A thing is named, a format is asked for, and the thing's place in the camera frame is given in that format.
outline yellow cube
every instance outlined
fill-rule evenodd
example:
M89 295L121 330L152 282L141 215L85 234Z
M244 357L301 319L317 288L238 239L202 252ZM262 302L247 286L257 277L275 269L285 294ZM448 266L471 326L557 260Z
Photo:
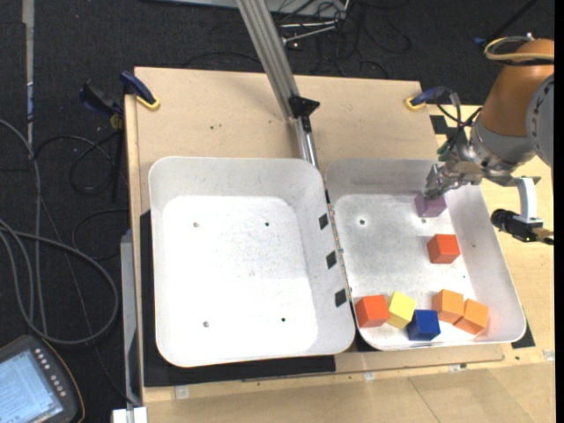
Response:
M392 326L403 329L413 319L413 312L415 311L415 300L400 292L394 292L388 298L388 309L390 311L390 318L386 323Z

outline tray with colored blocks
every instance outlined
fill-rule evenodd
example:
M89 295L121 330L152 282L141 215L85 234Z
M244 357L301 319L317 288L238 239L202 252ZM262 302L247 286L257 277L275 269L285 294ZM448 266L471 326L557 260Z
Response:
M526 322L480 187L425 201L432 160L338 160L326 174L361 336L379 350L506 343Z

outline orange cube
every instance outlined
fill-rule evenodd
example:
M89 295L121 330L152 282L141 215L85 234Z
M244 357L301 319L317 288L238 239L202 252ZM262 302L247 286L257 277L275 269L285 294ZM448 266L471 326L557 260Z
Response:
M390 318L388 304L383 294L364 296L354 305L354 310L361 329L382 326Z
M437 234L427 243L431 263L453 263L460 256L456 235Z
M439 320L454 324L464 316L464 296L443 288L433 296L432 309L436 310Z
M488 313L488 306L468 299L464 303L464 316L455 323L455 326L476 335L487 326Z

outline blue block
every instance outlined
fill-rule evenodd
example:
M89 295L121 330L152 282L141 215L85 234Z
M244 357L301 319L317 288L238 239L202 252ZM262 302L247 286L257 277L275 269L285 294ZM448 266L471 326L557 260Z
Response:
M413 319L407 324L407 337L411 341L433 340L440 333L439 316L436 310L415 309Z

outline black bracket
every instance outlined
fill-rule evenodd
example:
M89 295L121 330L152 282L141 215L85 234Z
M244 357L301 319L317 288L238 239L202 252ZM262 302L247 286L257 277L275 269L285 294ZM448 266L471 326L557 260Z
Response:
M306 133L311 133L311 122L309 116L319 108L320 103L315 100L306 99L299 95L293 95L288 99L293 117L301 117L301 124Z

